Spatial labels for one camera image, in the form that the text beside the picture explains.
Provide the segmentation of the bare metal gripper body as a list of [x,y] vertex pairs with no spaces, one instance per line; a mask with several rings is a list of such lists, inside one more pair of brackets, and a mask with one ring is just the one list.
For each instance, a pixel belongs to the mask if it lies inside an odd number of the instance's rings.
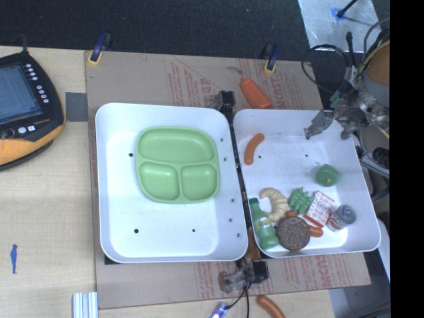
[[344,93],[334,109],[337,121],[374,125],[379,129],[390,127],[389,108],[382,105],[367,90]]

